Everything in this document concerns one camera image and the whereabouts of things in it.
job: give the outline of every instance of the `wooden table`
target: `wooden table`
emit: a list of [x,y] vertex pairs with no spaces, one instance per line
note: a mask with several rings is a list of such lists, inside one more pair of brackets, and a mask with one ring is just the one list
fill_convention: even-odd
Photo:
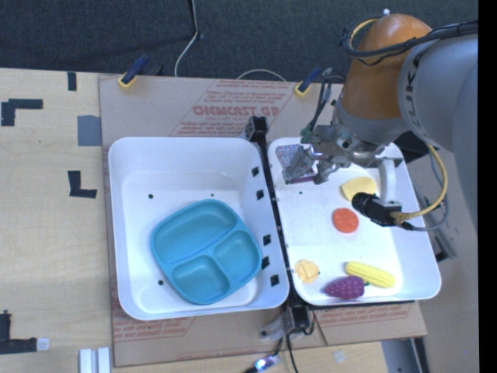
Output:
[[[42,99],[0,127],[0,309],[12,339],[47,337],[49,350],[0,355],[0,371],[77,371],[78,351],[112,347],[100,146],[78,146],[77,118],[99,116],[98,74],[0,69],[0,100]],[[69,171],[95,198],[70,197]],[[334,353],[345,357],[339,360]],[[271,371],[294,371],[289,355]],[[257,355],[180,361],[113,371],[245,371]],[[295,350],[299,372],[386,373],[381,343]]]

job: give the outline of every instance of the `white tray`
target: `white tray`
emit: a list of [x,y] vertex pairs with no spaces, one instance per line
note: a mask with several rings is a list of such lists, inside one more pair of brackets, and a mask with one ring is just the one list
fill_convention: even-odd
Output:
[[[253,144],[240,138],[121,138],[109,150],[109,179],[117,290],[128,315],[170,319],[269,309],[286,300],[290,286]],[[195,305],[168,283],[152,256],[150,237],[160,221],[208,198],[240,216],[260,245],[264,268],[227,298]]]
[[[381,189],[378,169],[363,169],[352,165],[332,173],[328,181],[315,185],[312,181],[285,184],[276,148],[295,145],[299,138],[280,138],[269,146],[276,200],[280,212],[287,255],[296,292],[312,305],[353,305],[364,303],[402,302],[434,297],[441,286],[440,272],[429,236],[426,232],[406,231],[398,227],[381,227],[357,213],[359,228],[350,234],[339,232],[332,224],[332,212],[339,207],[353,210],[339,189],[357,176],[369,176]],[[388,146],[382,156],[401,158],[396,145]],[[404,162],[395,170],[396,196],[403,211],[418,211],[412,183]],[[410,221],[424,226],[422,218]],[[294,272],[299,260],[318,265],[320,274],[311,284],[305,284]],[[393,288],[366,286],[364,296],[344,301],[325,294],[322,289],[330,281],[346,276],[344,264],[360,261],[380,267],[396,277]]]

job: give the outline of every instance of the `yellow corn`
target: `yellow corn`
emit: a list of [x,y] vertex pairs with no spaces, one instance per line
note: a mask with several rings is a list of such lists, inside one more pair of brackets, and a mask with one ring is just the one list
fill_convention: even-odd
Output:
[[380,268],[372,267],[365,263],[349,261],[345,265],[345,272],[348,275],[361,277],[364,282],[369,282],[379,288],[392,288],[395,285],[395,276]]

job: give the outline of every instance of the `white cable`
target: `white cable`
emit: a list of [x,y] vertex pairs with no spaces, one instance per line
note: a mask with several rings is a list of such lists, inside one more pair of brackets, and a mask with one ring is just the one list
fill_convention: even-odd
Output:
[[183,56],[186,54],[186,52],[189,50],[190,47],[192,47],[193,42],[196,40],[197,36],[199,35],[199,30],[198,26],[196,24],[196,9],[195,9],[195,0],[192,0],[192,13],[193,13],[193,25],[195,26],[195,34],[193,34],[192,40],[188,43],[186,48],[183,50],[183,52],[179,55],[176,64],[174,65],[174,76],[178,77],[178,65],[179,62],[182,60]]
[[245,73],[242,73],[241,75],[239,75],[236,80],[240,80],[242,77],[244,77],[245,75],[248,75],[249,73],[253,73],[255,71],[264,71],[266,73],[270,73],[271,75],[274,75],[276,76],[277,78],[279,78],[282,82],[287,82],[287,80],[285,80],[285,78],[283,78],[282,76],[278,75],[277,73],[273,72],[273,71],[268,71],[267,69],[253,69],[251,71],[247,71]]

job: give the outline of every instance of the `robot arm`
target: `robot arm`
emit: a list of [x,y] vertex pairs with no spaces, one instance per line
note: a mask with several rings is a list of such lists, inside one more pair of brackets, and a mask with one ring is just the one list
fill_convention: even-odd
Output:
[[[354,50],[354,37],[369,25]],[[478,22],[431,30],[411,16],[385,14],[353,23],[343,43],[356,59],[332,122],[310,128],[310,146],[299,148],[283,178],[291,182],[315,161],[315,183],[352,163],[378,167],[384,147],[411,130],[426,144],[454,153],[476,228]],[[359,196],[355,208],[364,207],[366,198]],[[406,217],[398,209],[392,216],[386,225]]]

